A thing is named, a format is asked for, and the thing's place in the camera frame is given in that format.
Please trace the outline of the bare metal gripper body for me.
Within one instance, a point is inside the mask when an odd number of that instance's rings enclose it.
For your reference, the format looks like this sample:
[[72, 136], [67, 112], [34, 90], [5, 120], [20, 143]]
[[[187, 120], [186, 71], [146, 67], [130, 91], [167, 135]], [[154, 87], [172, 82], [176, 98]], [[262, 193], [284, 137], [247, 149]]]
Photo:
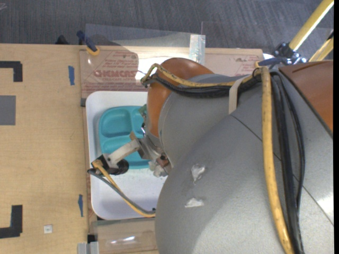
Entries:
[[157, 141], [157, 139], [153, 139], [152, 135], [145, 133], [142, 138], [138, 139], [140, 145], [138, 153], [142, 159], [147, 160], [153, 175], [160, 178], [169, 175], [171, 164], [165, 152], [158, 146]]

